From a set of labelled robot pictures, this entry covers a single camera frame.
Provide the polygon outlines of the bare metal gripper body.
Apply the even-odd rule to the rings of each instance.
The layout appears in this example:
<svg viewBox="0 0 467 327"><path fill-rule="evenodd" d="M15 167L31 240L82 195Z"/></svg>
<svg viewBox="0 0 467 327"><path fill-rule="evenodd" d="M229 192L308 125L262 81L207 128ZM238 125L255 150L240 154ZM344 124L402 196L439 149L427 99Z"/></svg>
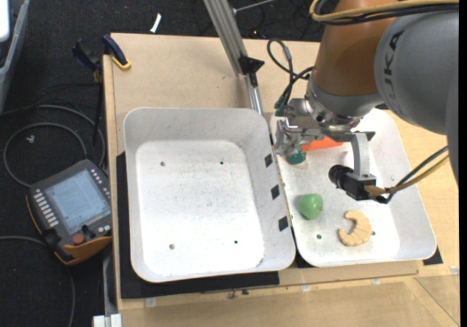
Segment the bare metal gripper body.
<svg viewBox="0 0 467 327"><path fill-rule="evenodd" d="M318 101L291 99L279 116L277 138L289 142L299 139L328 137L336 142L346 142L352 130L360 123L361 117L341 116L329 111Z"/></svg>

